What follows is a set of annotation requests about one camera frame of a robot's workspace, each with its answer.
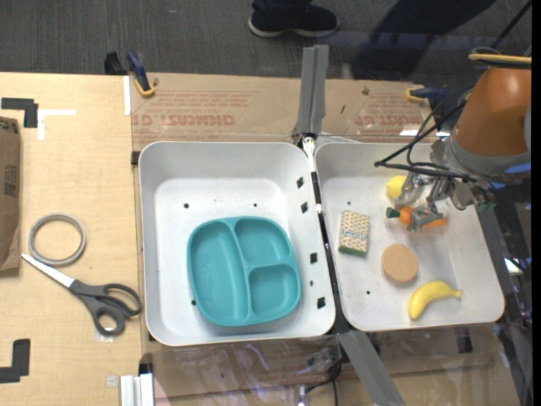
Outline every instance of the scissors blade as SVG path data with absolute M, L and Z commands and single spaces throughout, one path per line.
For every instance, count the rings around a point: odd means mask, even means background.
M 58 281 L 60 284 L 62 284 L 66 288 L 69 288 L 69 286 L 71 286 L 71 284 L 75 281 L 75 278 L 68 277 L 66 274 L 61 273 L 60 271 L 57 271 L 55 268 L 50 267 L 49 265 L 46 265 L 45 263 L 41 263 L 40 261 L 37 261 L 31 255 L 22 254 L 21 257 L 25 259 L 26 261 L 28 261 L 34 267 L 38 268 L 41 272 L 47 274 L 53 280 Z

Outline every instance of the black scissors handle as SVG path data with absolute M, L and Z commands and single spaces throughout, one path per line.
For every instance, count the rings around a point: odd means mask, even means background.
M 69 286 L 69 290 L 76 294 L 89 309 L 96 329 L 103 335 L 117 335 L 123 331 L 125 318 L 138 315 L 142 309 L 139 295 L 128 286 L 119 283 L 108 283 L 100 286 L 90 286 L 79 280 L 74 280 Z M 121 291 L 128 294 L 133 300 L 133 306 L 128 306 L 120 298 L 111 296 L 109 292 Z M 114 321 L 116 326 L 113 329 L 105 328 L 100 321 L 100 317 L 108 315 Z

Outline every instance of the gray carpet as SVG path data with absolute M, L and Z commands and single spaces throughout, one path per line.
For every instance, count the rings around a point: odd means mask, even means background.
M 329 78 L 397 0 L 315 0 L 334 11 L 341 27 L 319 40 L 286 33 L 253 36 L 252 0 L 0 0 L 0 70 L 104 74 L 106 54 L 125 62 L 134 51 L 149 72 L 298 77 L 303 47 L 331 46 Z M 527 0 L 498 0 L 439 40 L 421 62 L 416 82 L 464 85 L 478 77 L 468 62 L 473 46 L 490 45 Z M 532 43 L 529 9 L 500 44 L 522 55 Z

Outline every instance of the scissors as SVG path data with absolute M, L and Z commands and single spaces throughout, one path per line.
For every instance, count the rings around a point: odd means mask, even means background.
M 65 288 L 67 288 L 72 294 L 77 296 L 86 305 L 96 329 L 102 335 L 111 336 L 120 334 L 125 328 L 125 319 L 134 315 L 138 315 L 143 309 L 141 299 L 139 295 L 128 286 L 118 283 L 102 284 L 100 286 L 90 286 L 84 284 L 75 278 L 71 278 L 66 274 L 58 271 L 57 269 L 37 261 L 34 257 L 22 254 L 23 259 L 28 261 L 31 265 L 46 273 L 52 279 L 58 281 Z M 120 298 L 111 296 L 109 292 L 125 292 L 133 299 L 135 306 L 126 304 Z M 108 315 L 115 322 L 115 327 L 105 327 L 100 322 L 100 317 Z

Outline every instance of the white tray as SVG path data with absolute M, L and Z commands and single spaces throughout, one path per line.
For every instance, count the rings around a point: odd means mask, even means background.
M 331 329 L 336 309 L 309 165 L 300 149 L 286 143 L 157 142 L 141 152 L 139 179 L 145 317 L 157 341 L 188 346 L 314 337 Z M 240 216 L 269 218 L 284 229 L 298 261 L 301 299 L 277 321 L 216 326 L 192 304 L 188 239 L 203 222 Z
M 392 206 L 385 184 L 390 177 L 406 173 L 376 168 L 374 163 L 402 146 L 328 143 L 315 155 L 325 224 L 347 320 L 366 332 L 497 320 L 504 310 L 504 297 L 473 206 L 458 211 L 448 200 L 438 202 L 440 210 L 448 214 L 448 224 L 424 228 L 420 233 L 410 233 L 397 219 L 385 217 L 385 209 Z M 429 148 L 416 145 L 413 159 L 428 161 Z M 365 257 L 337 251 L 340 216 L 346 209 L 370 217 Z M 418 276 L 407 286 L 392 284 L 381 269 L 381 254 L 394 243 L 407 245 L 418 256 Z M 435 279 L 461 289 L 461 299 L 434 302 L 418 320 L 411 321 L 407 315 L 411 293 Z

